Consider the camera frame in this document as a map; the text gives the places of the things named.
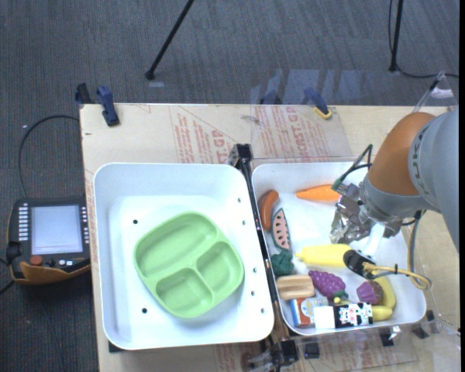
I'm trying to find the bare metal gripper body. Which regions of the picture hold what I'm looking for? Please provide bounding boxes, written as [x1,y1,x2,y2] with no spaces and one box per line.
[334,182,374,233]

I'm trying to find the white plastic tray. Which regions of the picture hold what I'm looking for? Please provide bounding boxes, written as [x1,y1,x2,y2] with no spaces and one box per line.
[92,162,276,351]
[250,160,428,337]

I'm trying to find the yellow toy mustard bottle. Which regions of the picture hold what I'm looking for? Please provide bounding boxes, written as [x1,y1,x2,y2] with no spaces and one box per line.
[294,243,353,269]

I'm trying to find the orange toy carrot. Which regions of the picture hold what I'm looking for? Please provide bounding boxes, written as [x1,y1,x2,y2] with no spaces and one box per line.
[295,184,343,204]

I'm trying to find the purple toy grapes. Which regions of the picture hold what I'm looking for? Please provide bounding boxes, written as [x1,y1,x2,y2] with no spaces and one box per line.
[308,269,350,301]

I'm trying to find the toy watermelon slice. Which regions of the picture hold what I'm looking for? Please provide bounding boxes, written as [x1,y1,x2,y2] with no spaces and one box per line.
[270,207,293,252]

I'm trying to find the green toy broccoli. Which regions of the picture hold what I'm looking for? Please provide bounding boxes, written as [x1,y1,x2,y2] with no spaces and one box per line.
[270,250,296,279]

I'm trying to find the yellow banana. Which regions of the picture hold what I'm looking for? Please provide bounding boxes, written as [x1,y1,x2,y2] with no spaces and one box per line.
[369,275,398,322]

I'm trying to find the tan toy bread bun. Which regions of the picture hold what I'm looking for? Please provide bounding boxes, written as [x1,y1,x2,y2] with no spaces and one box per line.
[275,274,316,301]

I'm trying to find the red-brown toy sausage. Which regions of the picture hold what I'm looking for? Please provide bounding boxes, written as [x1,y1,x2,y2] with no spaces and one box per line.
[257,189,281,232]

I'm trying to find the thin black rod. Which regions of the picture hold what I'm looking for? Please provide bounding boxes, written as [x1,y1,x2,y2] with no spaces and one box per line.
[239,157,292,341]

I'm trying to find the white and black cow carton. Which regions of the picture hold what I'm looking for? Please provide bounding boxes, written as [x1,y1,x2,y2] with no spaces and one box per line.
[313,301,374,330]

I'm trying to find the orange and white carton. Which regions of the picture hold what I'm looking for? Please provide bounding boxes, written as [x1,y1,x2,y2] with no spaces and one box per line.
[289,296,329,329]

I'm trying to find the green divided plate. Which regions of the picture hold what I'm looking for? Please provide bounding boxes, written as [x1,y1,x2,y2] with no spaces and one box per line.
[133,211,246,320]

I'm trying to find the brown cardboard board red print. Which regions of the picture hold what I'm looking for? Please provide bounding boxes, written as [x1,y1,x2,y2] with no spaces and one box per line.
[79,102,460,372]

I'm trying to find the black cylinder on white bracket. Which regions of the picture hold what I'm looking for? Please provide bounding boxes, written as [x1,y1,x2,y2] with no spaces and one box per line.
[342,222,389,279]

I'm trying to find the black block with thin wires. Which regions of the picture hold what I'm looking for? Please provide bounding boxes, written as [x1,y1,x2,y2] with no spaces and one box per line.
[268,338,300,365]
[227,143,254,167]

